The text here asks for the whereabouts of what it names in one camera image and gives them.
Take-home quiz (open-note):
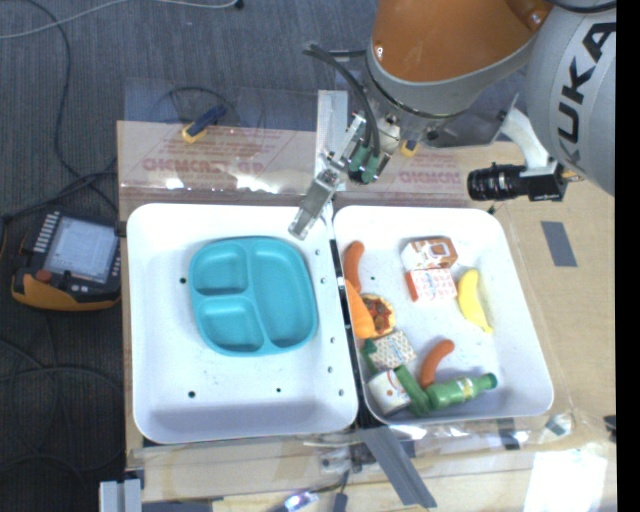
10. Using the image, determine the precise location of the brown cardboard board red print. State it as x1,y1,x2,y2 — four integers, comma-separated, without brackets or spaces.
115,119,576,471

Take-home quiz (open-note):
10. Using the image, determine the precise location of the orange and white carton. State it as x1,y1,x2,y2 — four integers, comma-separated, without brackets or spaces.
404,267,459,304

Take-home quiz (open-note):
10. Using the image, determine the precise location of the green toy vegetable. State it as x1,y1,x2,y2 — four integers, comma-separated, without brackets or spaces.
393,364,432,419

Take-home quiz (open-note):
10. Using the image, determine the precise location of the blue divided plate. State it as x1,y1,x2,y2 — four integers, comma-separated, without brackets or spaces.
187,235,320,357

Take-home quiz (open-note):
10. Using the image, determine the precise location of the green bottle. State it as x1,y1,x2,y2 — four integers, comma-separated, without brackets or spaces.
425,372,500,412

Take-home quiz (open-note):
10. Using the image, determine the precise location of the yellow banana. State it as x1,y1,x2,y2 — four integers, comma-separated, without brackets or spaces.
456,268,495,335

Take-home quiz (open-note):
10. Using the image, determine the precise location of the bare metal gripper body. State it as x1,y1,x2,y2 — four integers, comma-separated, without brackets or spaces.
324,111,401,172

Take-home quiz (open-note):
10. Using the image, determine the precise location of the black cylinder on white bracket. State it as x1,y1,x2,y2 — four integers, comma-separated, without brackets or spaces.
466,105,571,204

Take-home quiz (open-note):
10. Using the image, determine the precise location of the toy pizza slice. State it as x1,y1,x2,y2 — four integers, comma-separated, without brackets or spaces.
359,292,397,337

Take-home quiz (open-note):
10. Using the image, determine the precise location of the orange toy carrot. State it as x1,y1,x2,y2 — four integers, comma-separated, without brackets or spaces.
344,279,380,375

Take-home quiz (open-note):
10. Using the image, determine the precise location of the orange toy sausage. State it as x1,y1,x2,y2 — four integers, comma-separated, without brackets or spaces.
342,240,367,294
418,339,456,391

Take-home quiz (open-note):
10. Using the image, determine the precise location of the white plastic tray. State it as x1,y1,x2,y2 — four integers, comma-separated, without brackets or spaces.
332,204,555,427
125,202,360,445

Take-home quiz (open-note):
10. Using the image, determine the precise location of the white can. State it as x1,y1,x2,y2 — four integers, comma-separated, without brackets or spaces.
366,369,413,418

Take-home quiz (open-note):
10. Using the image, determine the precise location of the brown and white carton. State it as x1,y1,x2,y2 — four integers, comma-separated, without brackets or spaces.
399,235,460,274

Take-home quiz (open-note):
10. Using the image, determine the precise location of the white patterned carton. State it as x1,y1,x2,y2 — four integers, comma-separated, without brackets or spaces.
372,329,418,373

